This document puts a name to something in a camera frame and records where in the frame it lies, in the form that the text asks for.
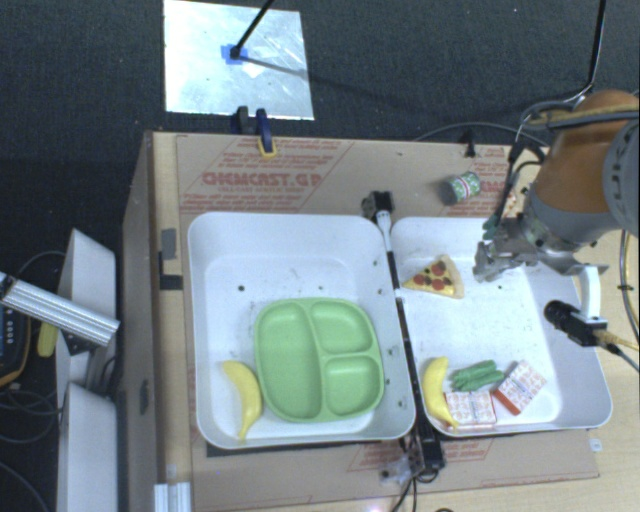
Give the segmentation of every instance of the multimeter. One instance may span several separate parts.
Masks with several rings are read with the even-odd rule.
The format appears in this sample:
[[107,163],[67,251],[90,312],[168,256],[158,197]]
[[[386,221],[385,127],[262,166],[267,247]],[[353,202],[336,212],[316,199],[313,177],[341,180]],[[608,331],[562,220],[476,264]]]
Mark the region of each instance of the multimeter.
[[0,305],[0,386],[17,378],[29,354],[27,317]]

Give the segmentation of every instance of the black carpet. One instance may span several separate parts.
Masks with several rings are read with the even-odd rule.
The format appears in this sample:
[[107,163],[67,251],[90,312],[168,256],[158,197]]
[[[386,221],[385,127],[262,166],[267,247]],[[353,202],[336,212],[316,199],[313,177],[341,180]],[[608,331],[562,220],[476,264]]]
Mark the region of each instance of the black carpet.
[[[577,92],[598,0],[278,0],[275,7],[301,12],[316,117],[275,121],[276,134],[410,140],[455,122],[516,126],[530,104]],[[225,118],[165,112],[162,24],[161,0],[0,2],[0,270],[15,273],[37,253],[64,250],[73,227],[117,251],[143,130],[228,132]],[[597,89],[637,89],[639,41],[640,2],[610,1]],[[512,140],[490,129],[475,134],[479,142]],[[25,278],[53,289],[59,263],[42,260]],[[50,392],[51,362],[33,355],[19,381]],[[33,422],[0,409],[0,433],[37,429]],[[31,445],[0,441],[0,462],[52,510],[56,459],[55,430]],[[0,468],[0,510],[37,506]]]

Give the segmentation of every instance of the green plate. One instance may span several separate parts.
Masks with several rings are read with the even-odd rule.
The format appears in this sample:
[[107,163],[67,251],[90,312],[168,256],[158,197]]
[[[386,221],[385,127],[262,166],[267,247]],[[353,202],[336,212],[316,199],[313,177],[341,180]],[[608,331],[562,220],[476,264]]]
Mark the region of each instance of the green plate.
[[255,324],[258,380],[281,418],[351,418],[384,392],[380,348],[367,314],[340,299],[291,299],[265,307]]

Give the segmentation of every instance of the toy pizza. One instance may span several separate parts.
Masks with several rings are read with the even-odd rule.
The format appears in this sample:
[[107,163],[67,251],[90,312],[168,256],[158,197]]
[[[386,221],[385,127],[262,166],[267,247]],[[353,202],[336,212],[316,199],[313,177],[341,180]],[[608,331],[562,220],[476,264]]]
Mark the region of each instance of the toy pizza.
[[444,295],[453,299],[464,297],[464,286],[455,263],[446,255],[429,263],[411,279],[402,283],[404,288]]

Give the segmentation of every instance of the banana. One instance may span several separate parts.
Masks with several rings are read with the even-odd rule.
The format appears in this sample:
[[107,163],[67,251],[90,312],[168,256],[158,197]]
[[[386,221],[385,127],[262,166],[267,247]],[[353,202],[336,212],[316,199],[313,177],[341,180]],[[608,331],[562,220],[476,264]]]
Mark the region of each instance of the banana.
[[242,400],[242,427],[238,432],[241,441],[247,436],[247,431],[262,414],[262,394],[258,379],[251,369],[239,361],[225,361],[222,369],[231,382],[238,388]]
[[449,406],[442,392],[442,383],[449,367],[449,359],[438,357],[429,363],[422,376],[422,395],[427,406],[427,412],[439,420],[446,421],[454,430],[458,422],[449,412]]

